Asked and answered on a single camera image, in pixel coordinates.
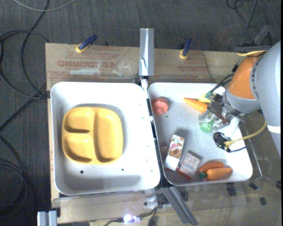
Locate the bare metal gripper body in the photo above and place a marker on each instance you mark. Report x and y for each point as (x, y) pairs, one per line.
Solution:
(217, 104)

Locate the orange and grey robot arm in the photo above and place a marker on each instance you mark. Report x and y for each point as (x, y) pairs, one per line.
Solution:
(266, 83)

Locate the black cylinder on white bracket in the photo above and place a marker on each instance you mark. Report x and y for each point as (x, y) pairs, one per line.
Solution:
(220, 139)

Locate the white and brown carton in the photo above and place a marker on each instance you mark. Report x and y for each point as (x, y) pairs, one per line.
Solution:
(175, 153)

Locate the thin black and white rod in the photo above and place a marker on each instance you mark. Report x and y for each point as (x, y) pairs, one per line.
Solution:
(151, 120)

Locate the yellow divided plate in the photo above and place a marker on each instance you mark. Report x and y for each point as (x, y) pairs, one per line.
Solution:
(108, 135)

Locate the orange carrot with green top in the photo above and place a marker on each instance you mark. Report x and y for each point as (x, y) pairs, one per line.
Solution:
(218, 173)

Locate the clear bottle with green cap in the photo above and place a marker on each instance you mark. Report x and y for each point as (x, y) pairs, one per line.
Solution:
(206, 126)

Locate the white plastic tray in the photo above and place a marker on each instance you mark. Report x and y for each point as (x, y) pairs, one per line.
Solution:
(186, 126)
(132, 102)

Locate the brown cardboard board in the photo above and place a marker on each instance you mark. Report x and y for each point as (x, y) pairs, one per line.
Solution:
(96, 65)

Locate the orange and white packet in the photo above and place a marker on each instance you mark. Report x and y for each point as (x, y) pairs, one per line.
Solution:
(189, 165)

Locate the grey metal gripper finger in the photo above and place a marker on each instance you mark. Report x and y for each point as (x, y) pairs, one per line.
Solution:
(210, 115)
(221, 118)

